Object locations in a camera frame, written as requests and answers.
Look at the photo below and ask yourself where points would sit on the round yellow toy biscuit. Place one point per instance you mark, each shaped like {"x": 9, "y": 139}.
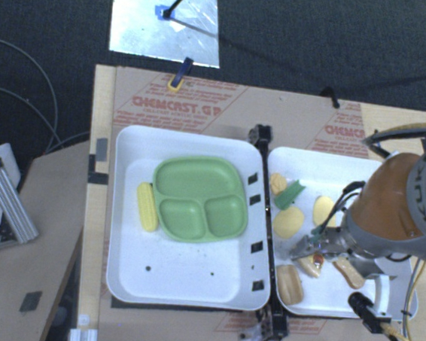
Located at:
{"x": 287, "y": 222}

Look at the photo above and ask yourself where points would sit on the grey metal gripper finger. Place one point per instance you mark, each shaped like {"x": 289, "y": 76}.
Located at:
{"x": 297, "y": 254}
{"x": 304, "y": 243}

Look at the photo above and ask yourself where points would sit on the thin black rod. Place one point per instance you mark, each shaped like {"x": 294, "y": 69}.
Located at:
{"x": 268, "y": 217}

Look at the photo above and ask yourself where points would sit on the toy hot dog with sausage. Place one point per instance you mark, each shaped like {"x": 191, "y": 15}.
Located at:
{"x": 310, "y": 268}

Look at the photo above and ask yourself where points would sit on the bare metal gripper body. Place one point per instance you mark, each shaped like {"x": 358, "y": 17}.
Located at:
{"x": 336, "y": 241}

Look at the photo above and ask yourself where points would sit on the small yellow toy pastry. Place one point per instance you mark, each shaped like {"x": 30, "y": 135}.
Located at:
{"x": 277, "y": 183}

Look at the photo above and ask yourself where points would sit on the long tan toy bread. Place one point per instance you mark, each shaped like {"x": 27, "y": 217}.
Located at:
{"x": 349, "y": 274}

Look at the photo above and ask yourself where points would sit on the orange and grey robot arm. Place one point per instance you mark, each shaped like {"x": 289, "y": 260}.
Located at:
{"x": 390, "y": 207}

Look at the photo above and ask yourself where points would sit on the oval yellow toy chip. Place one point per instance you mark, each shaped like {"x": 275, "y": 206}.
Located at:
{"x": 323, "y": 209}

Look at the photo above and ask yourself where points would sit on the black cylinder on white bracket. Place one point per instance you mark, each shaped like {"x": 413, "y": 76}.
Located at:
{"x": 377, "y": 297}

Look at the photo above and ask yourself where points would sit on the green toy wedge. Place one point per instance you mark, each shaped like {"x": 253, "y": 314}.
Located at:
{"x": 289, "y": 195}

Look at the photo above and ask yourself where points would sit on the brown cardboard board red print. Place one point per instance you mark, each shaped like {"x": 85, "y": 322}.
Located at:
{"x": 219, "y": 106}

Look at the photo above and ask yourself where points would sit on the yellow corn cob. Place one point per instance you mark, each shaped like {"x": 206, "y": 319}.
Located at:
{"x": 147, "y": 207}

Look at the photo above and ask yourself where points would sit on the tan toy bread roll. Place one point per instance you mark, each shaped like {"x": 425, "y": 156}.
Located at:
{"x": 289, "y": 284}

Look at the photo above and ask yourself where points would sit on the green divided plate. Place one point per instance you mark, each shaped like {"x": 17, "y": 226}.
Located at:
{"x": 195, "y": 190}

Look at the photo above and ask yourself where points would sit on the white plastic tray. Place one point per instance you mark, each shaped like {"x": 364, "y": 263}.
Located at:
{"x": 179, "y": 272}
{"x": 335, "y": 300}

